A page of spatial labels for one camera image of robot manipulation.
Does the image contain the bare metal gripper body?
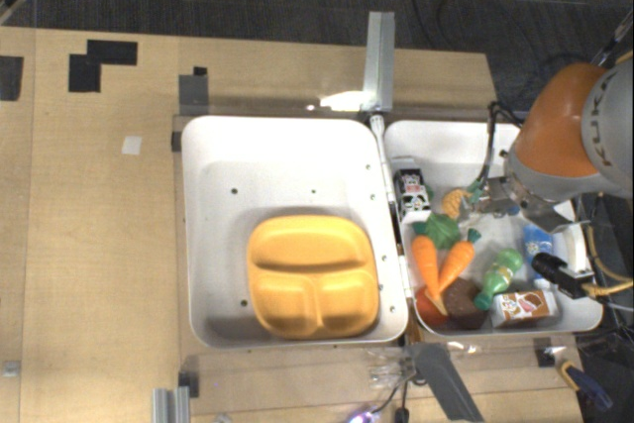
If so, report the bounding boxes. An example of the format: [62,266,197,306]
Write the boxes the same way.
[478,176,572,235]

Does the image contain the yellow toy pineapple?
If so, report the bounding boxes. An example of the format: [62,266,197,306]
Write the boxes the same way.
[441,187,475,221]

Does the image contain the blue and white bottle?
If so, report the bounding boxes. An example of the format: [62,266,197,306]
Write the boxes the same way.
[522,223,555,289]

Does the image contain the green leafy vegetable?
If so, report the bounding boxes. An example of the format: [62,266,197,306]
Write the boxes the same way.
[413,212,463,251]

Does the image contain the orange carrot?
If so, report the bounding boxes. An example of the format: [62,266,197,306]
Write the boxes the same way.
[411,234,448,315]
[437,228,482,296]

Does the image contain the white plastic tray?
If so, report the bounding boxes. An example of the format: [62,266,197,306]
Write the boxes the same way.
[383,119,605,339]
[179,115,410,351]

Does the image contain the green bottle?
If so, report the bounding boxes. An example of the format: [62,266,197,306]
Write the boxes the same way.
[473,248,525,312]

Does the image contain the black and white carton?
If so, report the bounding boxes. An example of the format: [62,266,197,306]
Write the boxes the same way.
[393,157,435,222]

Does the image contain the brown and white carton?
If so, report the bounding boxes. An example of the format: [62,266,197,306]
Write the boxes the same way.
[489,289,562,330]

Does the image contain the brown toy bread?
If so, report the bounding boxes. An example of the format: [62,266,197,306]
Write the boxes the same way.
[441,276,488,331]

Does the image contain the red tomato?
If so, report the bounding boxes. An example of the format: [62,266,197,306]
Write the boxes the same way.
[414,285,450,328]

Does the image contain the yellow divided plate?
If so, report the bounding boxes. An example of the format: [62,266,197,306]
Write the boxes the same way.
[246,214,382,341]

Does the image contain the black cylinder on white bracket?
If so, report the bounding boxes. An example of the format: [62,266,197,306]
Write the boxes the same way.
[531,221,596,301]

